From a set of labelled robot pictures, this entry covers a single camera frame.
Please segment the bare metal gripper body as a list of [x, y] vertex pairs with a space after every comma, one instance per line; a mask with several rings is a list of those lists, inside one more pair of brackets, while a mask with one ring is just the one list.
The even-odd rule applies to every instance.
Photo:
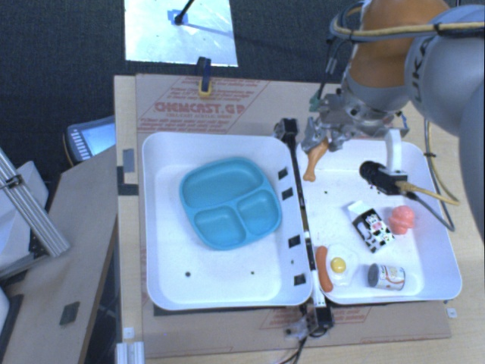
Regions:
[[328, 93], [315, 100], [318, 126], [344, 136], [381, 136], [392, 125], [392, 112], [377, 111], [347, 92]]

